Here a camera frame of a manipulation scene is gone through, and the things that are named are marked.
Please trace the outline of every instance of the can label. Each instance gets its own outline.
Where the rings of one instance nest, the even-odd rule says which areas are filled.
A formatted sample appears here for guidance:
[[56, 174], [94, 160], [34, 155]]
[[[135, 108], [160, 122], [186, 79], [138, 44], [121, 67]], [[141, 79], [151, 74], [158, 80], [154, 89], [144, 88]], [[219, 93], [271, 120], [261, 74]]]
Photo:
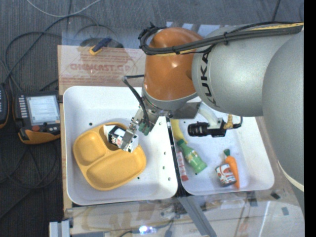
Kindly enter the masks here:
[[216, 167], [215, 171], [223, 186], [234, 184], [237, 181], [227, 163]]

